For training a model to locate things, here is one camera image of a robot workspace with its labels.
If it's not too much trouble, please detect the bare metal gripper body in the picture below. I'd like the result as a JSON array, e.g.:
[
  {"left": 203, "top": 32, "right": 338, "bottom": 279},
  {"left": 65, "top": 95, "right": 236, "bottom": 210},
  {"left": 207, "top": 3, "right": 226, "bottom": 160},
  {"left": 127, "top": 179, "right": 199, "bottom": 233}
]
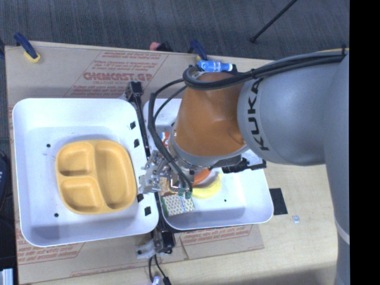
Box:
[{"left": 159, "top": 158, "right": 208, "bottom": 197}]

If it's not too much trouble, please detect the yellow patterned carton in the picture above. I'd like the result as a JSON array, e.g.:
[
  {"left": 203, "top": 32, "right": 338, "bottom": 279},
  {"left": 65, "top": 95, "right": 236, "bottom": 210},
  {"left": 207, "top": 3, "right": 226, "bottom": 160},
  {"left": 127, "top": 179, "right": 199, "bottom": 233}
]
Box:
[{"left": 161, "top": 193, "right": 196, "bottom": 217}]

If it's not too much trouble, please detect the yellow banana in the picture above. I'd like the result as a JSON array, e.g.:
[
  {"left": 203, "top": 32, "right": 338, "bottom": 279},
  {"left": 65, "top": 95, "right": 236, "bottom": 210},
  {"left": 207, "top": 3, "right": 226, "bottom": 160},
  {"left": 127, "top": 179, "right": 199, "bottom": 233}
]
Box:
[{"left": 191, "top": 173, "right": 223, "bottom": 200}]

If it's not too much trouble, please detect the orange divided plate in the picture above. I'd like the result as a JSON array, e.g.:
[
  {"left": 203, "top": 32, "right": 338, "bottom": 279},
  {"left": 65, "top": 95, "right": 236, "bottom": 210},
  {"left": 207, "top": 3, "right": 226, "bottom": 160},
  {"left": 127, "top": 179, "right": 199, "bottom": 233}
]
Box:
[{"left": 55, "top": 139, "right": 138, "bottom": 216}]

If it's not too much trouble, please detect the white plastic tray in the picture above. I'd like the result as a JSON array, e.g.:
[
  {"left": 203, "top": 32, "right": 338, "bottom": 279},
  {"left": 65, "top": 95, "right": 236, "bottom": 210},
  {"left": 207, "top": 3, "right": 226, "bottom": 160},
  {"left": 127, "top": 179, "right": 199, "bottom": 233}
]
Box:
[
  {"left": 11, "top": 97, "right": 160, "bottom": 248},
  {"left": 142, "top": 98, "right": 274, "bottom": 232}
]

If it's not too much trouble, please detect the brown cardboard board red print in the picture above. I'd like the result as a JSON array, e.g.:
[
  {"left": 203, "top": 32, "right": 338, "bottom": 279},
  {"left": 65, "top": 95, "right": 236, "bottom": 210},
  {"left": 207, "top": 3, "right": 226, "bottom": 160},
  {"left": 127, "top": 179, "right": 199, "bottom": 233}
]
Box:
[{"left": 4, "top": 41, "right": 265, "bottom": 285}]

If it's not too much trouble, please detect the clear plastic bottle blue label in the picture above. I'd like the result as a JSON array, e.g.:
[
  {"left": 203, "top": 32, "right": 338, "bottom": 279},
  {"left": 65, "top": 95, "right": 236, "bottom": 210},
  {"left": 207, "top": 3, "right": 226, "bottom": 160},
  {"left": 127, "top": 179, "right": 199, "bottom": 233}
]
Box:
[{"left": 196, "top": 59, "right": 234, "bottom": 72}]

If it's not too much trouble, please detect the black block with thin wires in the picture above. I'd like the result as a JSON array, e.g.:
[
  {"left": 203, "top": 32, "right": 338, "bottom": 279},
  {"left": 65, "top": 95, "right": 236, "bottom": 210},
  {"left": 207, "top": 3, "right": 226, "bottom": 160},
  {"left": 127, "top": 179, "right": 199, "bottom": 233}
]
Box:
[
  {"left": 125, "top": 81, "right": 144, "bottom": 101},
  {"left": 151, "top": 230, "right": 176, "bottom": 254}
]

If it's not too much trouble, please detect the black cylinder on white bracket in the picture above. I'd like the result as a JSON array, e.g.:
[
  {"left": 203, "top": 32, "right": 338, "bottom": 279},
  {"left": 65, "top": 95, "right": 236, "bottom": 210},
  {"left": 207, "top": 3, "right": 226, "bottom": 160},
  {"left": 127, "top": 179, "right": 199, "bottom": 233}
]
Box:
[{"left": 221, "top": 150, "right": 267, "bottom": 175}]

